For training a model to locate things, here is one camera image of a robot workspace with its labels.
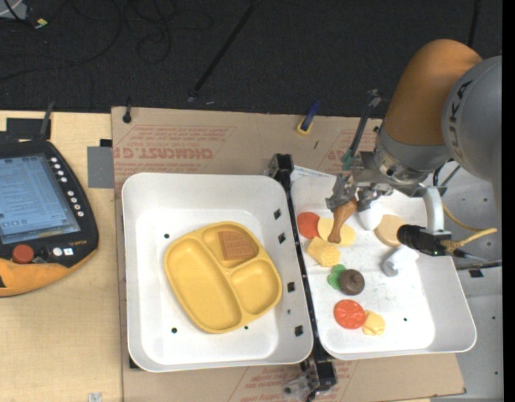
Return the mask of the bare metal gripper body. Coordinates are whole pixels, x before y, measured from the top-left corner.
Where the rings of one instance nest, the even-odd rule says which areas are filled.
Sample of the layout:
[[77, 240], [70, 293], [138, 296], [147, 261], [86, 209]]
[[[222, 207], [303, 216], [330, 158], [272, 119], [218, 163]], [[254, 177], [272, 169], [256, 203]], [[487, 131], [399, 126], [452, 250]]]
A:
[[388, 152], [360, 152], [351, 167], [353, 185], [388, 195], [397, 190], [409, 197], [421, 197], [427, 172], [406, 166]]

